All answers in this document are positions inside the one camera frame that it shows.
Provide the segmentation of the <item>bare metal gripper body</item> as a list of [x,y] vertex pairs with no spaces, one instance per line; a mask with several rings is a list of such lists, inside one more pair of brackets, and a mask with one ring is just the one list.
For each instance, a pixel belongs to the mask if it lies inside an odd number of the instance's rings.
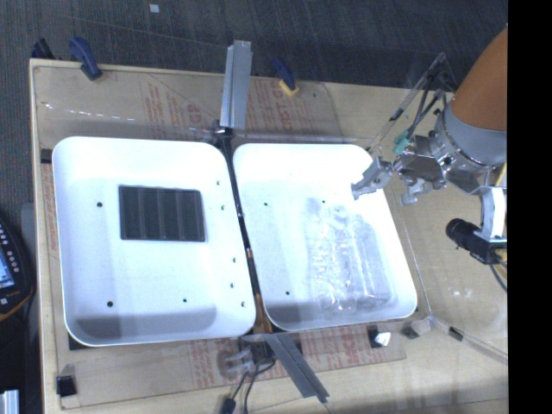
[[486,139],[469,139],[464,144],[460,147],[447,134],[402,134],[394,141],[393,169],[406,187],[424,179],[475,192],[480,178],[492,169],[492,145]]

